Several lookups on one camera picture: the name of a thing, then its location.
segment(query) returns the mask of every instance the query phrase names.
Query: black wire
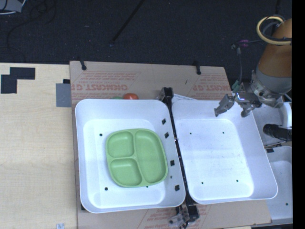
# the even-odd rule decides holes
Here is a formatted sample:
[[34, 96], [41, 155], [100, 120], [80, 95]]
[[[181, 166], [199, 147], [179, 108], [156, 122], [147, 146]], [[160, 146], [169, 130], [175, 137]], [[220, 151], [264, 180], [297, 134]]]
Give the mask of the black wire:
[[38, 19], [42, 18], [46, 14], [49, 14], [50, 11], [53, 10], [52, 17], [45, 24], [51, 23], [56, 16], [57, 1], [58, 0], [28, 0], [27, 1], [32, 6], [32, 8], [30, 10], [30, 13], [29, 13], [29, 19], [27, 21], [15, 26], [15, 27], [13, 27], [12, 29], [10, 29], [7, 36], [6, 36], [6, 47], [0, 47], [1, 49], [6, 48], [6, 49], [9, 50], [9, 52], [12, 55], [13, 62], [15, 61], [15, 57], [14, 57], [14, 54], [13, 54], [12, 50], [17, 50], [18, 52], [20, 52], [22, 54], [24, 62], [26, 62], [26, 57], [19, 49], [10, 46], [10, 36], [11, 36], [11, 34], [17, 28], [19, 28], [23, 25], [29, 24], [31, 22], [34, 22], [34, 21], [38, 21]]
[[276, 26], [276, 25], [278, 25], [278, 21], [275, 21], [275, 22], [272, 22], [272, 23], [267, 24], [267, 25], [263, 28], [262, 34], [265, 35], [266, 30], [267, 30], [269, 27], [271, 27], [271, 26]]
[[238, 45], [238, 46], [248, 46], [248, 44], [257, 43], [257, 42], [264, 42], [264, 40], [254, 40], [254, 41], [247, 41], [247, 40], [239, 40], [237, 42], [234, 42], [232, 45]]
[[5, 8], [6, 8], [7, 5], [8, 5], [8, 0], [5, 0], [5, 4], [4, 4], [4, 7], [1, 9], [1, 12], [5, 11]]
[[[281, 1], [282, 0], [277, 0], [276, 2], [276, 6], [275, 6], [275, 14], [278, 14], [281, 8]], [[276, 26], [274, 25], [271, 31], [271, 35], [273, 35], [273, 33], [275, 32]]]
[[241, 59], [241, 53], [238, 55], [239, 58], [239, 65], [240, 65], [240, 75], [238, 79], [238, 84], [240, 85], [242, 83], [243, 79], [243, 66], [242, 66], [242, 59]]

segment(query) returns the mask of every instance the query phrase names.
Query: cardboard sheet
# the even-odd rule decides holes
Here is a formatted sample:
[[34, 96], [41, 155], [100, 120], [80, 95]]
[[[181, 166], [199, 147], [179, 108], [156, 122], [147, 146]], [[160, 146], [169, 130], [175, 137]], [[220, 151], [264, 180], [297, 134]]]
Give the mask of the cardboard sheet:
[[[110, 99], [135, 93], [140, 99], [156, 99], [163, 87], [172, 87], [175, 94], [198, 100], [221, 100], [231, 94], [223, 67], [156, 65], [113, 62], [70, 62], [71, 105], [77, 193], [78, 225], [80, 229], [99, 228], [170, 228], [168, 218], [175, 208], [142, 209], [92, 214], [81, 209], [79, 190], [78, 148], [75, 128], [75, 106], [86, 98]], [[216, 229], [270, 223], [266, 202], [244, 201], [214, 205], [197, 205], [200, 217], [188, 229]]]

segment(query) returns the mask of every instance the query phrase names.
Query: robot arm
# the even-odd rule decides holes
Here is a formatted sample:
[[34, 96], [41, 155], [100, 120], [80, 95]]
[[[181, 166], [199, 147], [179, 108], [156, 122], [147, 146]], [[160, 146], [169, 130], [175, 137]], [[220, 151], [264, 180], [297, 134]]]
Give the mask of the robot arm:
[[[261, 29], [266, 20], [279, 22], [272, 36], [267, 36], [265, 30], [274, 22]], [[240, 83], [238, 90], [233, 91], [234, 96], [225, 95], [214, 109], [215, 116], [229, 110], [234, 102], [243, 108], [242, 117], [248, 116], [251, 110], [261, 107], [262, 104], [285, 109], [282, 96], [292, 88], [292, 19], [285, 20], [280, 16], [265, 17], [258, 22], [256, 31], [268, 44], [255, 71], [252, 71], [251, 82]], [[268, 125], [264, 132], [271, 136], [274, 136], [276, 131], [285, 132], [285, 136], [288, 135], [286, 140], [291, 140], [291, 130], [286, 127], [282, 129]]]

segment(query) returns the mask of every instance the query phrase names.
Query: yellow cable loop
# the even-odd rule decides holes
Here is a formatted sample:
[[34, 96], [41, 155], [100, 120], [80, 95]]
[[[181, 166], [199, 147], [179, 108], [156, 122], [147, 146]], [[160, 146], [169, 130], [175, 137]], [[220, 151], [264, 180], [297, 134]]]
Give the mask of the yellow cable loop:
[[277, 21], [280, 21], [281, 23], [284, 22], [284, 20], [283, 20], [282, 18], [277, 17], [277, 16], [267, 16], [267, 17], [262, 18], [262, 19], [258, 22], [258, 24], [257, 24], [257, 26], [256, 26], [256, 32], [257, 32], [258, 36], [259, 36], [262, 40], [264, 40], [264, 41], [267, 42], [267, 43], [275, 44], [275, 45], [279, 45], [279, 46], [280, 46], [280, 45], [290, 45], [290, 44], [291, 44], [291, 41], [278, 42], [278, 41], [273, 41], [273, 40], [271, 40], [271, 39], [266, 38], [266, 37], [261, 33], [261, 31], [260, 31], [260, 26], [261, 26], [261, 24], [262, 24], [265, 20], [277, 20]]

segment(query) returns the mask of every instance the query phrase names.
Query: light wood surface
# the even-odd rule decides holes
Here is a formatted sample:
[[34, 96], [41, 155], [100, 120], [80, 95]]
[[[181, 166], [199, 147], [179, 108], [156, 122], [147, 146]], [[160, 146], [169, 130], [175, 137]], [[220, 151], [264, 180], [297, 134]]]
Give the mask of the light wood surface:
[[77, 228], [71, 108], [56, 107], [56, 83], [69, 65], [35, 67], [35, 80], [18, 80], [16, 94], [0, 94], [0, 228]]

